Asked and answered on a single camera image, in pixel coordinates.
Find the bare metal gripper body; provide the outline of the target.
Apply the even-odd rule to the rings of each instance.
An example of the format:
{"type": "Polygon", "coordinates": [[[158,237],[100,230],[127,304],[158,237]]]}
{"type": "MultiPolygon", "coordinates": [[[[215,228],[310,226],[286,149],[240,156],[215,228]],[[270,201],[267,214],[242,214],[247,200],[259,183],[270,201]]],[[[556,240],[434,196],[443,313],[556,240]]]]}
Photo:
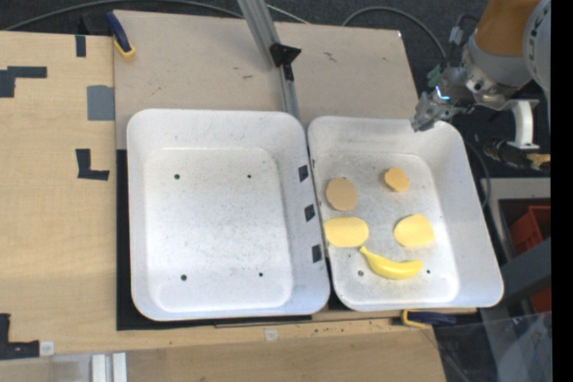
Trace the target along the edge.
{"type": "Polygon", "coordinates": [[[511,99],[511,88],[491,80],[479,68],[448,66],[438,71],[432,83],[437,102],[464,109],[470,106],[501,109],[511,99]]]}

